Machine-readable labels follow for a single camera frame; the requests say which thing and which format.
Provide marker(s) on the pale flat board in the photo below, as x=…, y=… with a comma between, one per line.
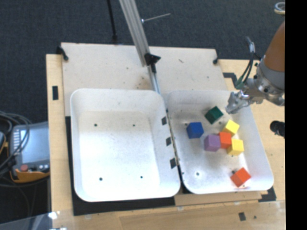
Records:
x=108, y=66

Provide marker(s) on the purple cube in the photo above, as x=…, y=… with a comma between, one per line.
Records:
x=212, y=142

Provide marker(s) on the green cube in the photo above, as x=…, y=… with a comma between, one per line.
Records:
x=213, y=115

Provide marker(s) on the yellow cube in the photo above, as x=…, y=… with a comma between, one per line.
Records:
x=231, y=127
x=236, y=147

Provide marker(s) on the blue cube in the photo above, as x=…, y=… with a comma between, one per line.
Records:
x=194, y=130

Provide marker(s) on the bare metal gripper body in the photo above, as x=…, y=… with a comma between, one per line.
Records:
x=261, y=92

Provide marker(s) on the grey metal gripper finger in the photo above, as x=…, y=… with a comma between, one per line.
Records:
x=232, y=103
x=242, y=103

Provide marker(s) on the white plastic tray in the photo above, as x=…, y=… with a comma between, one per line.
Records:
x=211, y=169
x=115, y=147

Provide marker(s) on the orange cube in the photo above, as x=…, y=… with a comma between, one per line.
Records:
x=225, y=140
x=240, y=177

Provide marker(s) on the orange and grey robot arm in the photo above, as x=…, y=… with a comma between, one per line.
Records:
x=275, y=51

